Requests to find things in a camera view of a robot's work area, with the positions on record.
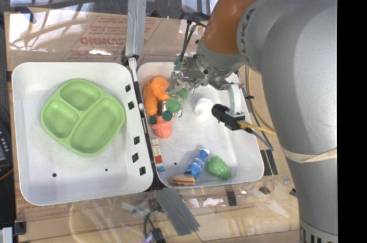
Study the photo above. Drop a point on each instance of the small brown can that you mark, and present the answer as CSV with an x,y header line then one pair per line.
x,y
160,107

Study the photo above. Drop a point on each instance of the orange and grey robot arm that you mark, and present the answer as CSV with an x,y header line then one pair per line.
x,y
298,70

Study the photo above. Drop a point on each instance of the toy sandwich slice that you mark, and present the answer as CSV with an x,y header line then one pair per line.
x,y
183,180

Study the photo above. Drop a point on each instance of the thin black and white rod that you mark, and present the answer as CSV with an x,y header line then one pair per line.
x,y
139,93

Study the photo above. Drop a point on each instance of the orange lumpy toy food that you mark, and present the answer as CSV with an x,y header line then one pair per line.
x,y
160,87

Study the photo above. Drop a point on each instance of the pink lumpy toy food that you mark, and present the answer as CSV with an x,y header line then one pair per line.
x,y
163,128

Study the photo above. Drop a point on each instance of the blue bottle with white cap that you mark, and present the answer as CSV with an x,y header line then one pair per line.
x,y
197,164

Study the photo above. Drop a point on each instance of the green divided plate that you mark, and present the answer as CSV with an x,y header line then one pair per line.
x,y
86,118

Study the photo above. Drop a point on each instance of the white plastic tray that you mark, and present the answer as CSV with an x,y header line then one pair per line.
x,y
86,178
200,135

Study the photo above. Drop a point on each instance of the brown cardboard board red print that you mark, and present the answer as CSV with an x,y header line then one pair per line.
x,y
86,35

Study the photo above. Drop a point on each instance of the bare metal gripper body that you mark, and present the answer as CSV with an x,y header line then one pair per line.
x,y
210,74

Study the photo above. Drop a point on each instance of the white red and blue packet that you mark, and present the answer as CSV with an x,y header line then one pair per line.
x,y
157,154

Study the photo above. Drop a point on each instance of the small white bottle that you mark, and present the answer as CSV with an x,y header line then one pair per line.
x,y
203,106

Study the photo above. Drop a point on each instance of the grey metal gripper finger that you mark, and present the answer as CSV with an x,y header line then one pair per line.
x,y
191,89
175,83

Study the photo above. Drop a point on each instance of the black cylinder on white bracket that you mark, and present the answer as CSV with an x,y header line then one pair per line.
x,y
226,117

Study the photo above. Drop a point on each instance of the small dark green piece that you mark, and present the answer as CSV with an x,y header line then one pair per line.
x,y
152,120

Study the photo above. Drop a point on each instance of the orange carrot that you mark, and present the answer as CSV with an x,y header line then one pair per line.
x,y
150,101

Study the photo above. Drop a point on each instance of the clear bottle with green cap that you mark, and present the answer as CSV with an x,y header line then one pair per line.
x,y
173,105

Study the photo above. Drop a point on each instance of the green grapes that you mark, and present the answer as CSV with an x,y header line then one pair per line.
x,y
219,168

